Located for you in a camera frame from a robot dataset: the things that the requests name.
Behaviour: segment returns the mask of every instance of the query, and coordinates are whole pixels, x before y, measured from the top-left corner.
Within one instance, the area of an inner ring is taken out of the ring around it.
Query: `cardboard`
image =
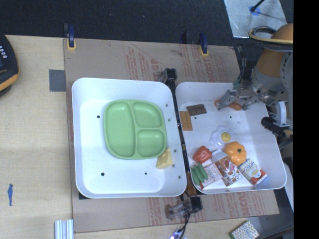
[[[231,47],[208,46],[202,56],[194,44],[77,39],[75,50],[64,40],[72,208],[75,233],[182,224],[165,210],[180,197],[85,199],[75,184],[71,87],[82,77],[157,81],[165,68],[175,68],[181,82],[233,82],[239,67]],[[278,214],[273,190],[200,195],[203,210],[189,222]]]

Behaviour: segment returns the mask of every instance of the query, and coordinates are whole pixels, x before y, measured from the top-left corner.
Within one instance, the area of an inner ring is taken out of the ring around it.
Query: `table surface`
[[[0,238],[54,238],[72,219],[65,92],[49,90],[49,70],[64,70],[63,38],[7,35],[20,77],[0,98]],[[8,189],[12,185],[10,205]],[[188,239],[228,239],[246,218],[189,223]],[[177,225],[78,233],[76,239],[169,238]]]

